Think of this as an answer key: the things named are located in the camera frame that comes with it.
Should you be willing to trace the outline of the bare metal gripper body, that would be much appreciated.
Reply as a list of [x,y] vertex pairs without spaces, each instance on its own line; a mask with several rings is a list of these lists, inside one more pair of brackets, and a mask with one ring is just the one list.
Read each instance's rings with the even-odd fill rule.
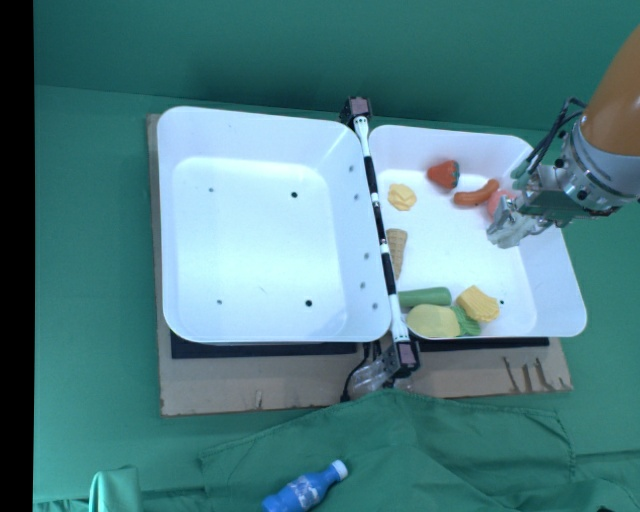
[[592,144],[566,144],[554,164],[537,154],[514,173],[516,209],[563,225],[576,218],[608,217],[636,201],[636,148],[624,153]]

